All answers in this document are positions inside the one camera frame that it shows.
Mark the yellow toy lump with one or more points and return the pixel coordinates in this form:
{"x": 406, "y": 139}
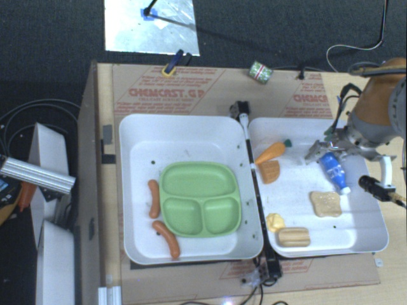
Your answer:
{"x": 275, "y": 222}

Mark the orange toy waffle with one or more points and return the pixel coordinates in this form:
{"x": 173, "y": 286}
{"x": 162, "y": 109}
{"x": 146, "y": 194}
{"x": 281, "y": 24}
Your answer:
{"x": 269, "y": 172}

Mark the thin black and white rod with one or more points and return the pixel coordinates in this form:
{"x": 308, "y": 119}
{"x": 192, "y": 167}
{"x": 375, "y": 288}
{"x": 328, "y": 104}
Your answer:
{"x": 254, "y": 176}

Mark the green divided plate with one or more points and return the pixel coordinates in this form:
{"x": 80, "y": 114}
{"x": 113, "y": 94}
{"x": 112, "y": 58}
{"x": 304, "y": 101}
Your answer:
{"x": 197, "y": 199}

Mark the blue plastic bottle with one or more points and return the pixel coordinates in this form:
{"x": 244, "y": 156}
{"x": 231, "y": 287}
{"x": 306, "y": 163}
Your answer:
{"x": 334, "y": 172}

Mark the orange toy sausage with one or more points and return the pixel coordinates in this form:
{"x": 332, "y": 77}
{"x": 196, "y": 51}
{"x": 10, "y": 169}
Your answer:
{"x": 154, "y": 199}
{"x": 168, "y": 237}

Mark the orange toy carrot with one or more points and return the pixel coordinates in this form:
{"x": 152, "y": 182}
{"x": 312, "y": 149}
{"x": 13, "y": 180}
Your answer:
{"x": 271, "y": 152}

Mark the tan toy bread roll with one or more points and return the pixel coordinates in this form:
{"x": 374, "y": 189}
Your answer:
{"x": 293, "y": 237}

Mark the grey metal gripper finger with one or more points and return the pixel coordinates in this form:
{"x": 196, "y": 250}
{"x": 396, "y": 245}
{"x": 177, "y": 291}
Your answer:
{"x": 313, "y": 151}

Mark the beige toy bread slice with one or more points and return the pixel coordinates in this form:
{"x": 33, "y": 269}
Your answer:
{"x": 326, "y": 203}

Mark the black cylinder on white bracket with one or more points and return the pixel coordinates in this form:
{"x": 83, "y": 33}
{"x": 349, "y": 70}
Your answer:
{"x": 373, "y": 184}

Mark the white plastic tray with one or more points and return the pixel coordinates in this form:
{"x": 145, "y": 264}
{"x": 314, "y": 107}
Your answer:
{"x": 295, "y": 199}
{"x": 143, "y": 176}

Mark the brown cardboard board red print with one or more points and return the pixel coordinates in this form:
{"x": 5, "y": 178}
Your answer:
{"x": 203, "y": 87}

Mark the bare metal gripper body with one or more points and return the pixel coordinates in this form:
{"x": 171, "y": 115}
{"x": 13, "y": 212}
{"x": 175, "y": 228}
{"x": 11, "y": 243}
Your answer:
{"x": 353, "y": 143}

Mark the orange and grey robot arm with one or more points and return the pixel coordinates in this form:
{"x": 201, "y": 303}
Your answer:
{"x": 375, "y": 106}

